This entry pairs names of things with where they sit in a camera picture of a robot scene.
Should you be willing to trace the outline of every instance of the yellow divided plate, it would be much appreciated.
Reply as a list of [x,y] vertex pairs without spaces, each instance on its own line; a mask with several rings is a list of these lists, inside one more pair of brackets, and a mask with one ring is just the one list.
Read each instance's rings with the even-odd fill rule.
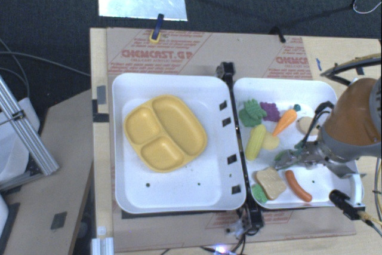
[[162,173],[192,161],[207,145],[201,123],[182,100],[171,95],[155,97],[132,110],[124,131],[142,161]]

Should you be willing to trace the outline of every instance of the red sausage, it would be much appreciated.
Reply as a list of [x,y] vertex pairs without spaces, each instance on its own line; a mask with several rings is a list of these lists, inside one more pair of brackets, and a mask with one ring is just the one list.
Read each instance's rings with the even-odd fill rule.
[[294,173],[292,170],[286,170],[285,172],[286,180],[293,192],[303,201],[310,202],[312,200],[312,195],[307,193],[301,186],[298,184]]

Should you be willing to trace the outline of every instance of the yellow and blue clip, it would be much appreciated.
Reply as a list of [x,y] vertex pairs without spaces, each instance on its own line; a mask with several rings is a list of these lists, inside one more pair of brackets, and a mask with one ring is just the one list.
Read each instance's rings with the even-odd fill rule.
[[164,18],[165,16],[163,14],[158,14],[158,18],[156,19],[155,29],[152,30],[150,34],[150,42],[153,44],[157,44],[159,42],[159,38],[161,37],[161,27],[162,27]]

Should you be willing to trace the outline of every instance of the orange carrot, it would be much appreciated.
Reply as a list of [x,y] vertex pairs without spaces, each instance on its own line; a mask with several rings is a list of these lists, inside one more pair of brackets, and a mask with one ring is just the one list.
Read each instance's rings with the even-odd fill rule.
[[299,105],[294,105],[292,109],[288,109],[280,118],[277,126],[273,130],[272,135],[277,136],[284,129],[287,128],[290,124],[292,124],[297,119],[297,112],[301,109]]

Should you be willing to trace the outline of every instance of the toy sausage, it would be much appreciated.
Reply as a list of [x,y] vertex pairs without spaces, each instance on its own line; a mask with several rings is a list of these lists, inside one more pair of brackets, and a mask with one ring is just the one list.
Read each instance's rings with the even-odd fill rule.
[[285,172],[286,180],[290,186],[290,188],[293,190],[293,192],[303,201],[310,202],[312,200],[312,195],[310,193],[307,193],[301,186],[298,184],[294,173],[292,170],[286,170]]

